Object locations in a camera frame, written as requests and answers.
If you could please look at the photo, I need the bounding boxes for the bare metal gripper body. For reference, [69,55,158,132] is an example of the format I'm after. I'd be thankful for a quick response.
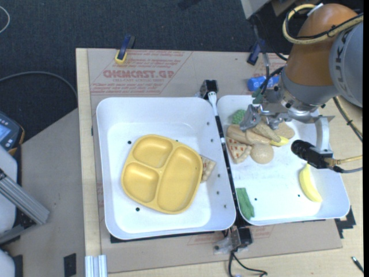
[259,87,321,125]

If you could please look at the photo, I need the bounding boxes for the green grapes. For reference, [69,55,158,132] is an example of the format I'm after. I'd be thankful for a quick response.
[231,109,247,126]

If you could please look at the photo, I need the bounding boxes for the yellow corn cob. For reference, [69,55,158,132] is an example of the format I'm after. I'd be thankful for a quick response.
[253,122,282,143]

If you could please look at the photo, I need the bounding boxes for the tan round biscuit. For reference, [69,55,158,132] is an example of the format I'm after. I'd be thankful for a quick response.
[273,121,296,140]

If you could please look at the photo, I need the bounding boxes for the tan bread roll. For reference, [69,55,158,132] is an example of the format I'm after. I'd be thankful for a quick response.
[226,124,254,145]

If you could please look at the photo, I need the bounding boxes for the tan bread slice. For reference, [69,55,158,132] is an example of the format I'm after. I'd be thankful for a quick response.
[244,129,272,145]

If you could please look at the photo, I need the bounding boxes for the small yellow toy piece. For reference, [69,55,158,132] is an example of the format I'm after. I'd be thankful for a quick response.
[270,136,290,147]

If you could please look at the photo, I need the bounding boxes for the round tan bread bun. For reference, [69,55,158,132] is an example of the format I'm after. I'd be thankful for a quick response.
[250,143,274,164]

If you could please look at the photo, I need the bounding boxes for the thin black and white rod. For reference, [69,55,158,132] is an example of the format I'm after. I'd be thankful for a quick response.
[208,91,240,228]

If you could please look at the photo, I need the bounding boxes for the slice of pizza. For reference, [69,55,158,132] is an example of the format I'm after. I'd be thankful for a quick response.
[225,136,252,164]

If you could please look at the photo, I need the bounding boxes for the white plastic tray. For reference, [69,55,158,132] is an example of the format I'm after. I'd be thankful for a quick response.
[96,96,237,241]
[216,94,351,226]

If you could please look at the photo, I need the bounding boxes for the tan waffle biscuit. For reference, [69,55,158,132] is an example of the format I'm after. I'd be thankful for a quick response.
[199,154,217,184]

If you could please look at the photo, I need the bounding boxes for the yellow banana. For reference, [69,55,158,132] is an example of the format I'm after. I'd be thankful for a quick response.
[299,163,323,203]

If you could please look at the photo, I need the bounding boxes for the green bean pods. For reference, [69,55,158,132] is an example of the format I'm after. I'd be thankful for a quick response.
[235,187,255,220]

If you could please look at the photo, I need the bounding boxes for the yellow divided plate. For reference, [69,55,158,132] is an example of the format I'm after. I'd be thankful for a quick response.
[120,133,204,215]

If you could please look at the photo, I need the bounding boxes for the brown cardboard board red print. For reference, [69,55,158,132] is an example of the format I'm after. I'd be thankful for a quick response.
[86,49,344,274]

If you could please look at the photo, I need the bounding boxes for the black cylinder on white bracket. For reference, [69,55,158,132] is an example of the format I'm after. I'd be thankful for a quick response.
[290,115,335,170]

